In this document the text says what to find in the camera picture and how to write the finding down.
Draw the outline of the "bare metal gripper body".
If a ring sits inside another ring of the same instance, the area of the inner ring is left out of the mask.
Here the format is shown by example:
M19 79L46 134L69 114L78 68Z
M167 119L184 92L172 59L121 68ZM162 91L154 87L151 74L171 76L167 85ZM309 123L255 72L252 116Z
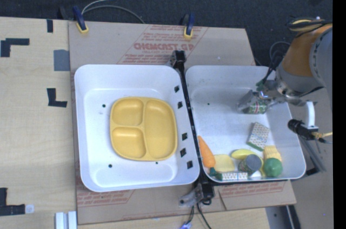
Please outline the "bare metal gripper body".
M302 103L299 93L288 88L282 81L266 80L258 85L258 97L269 105L287 102L298 106Z

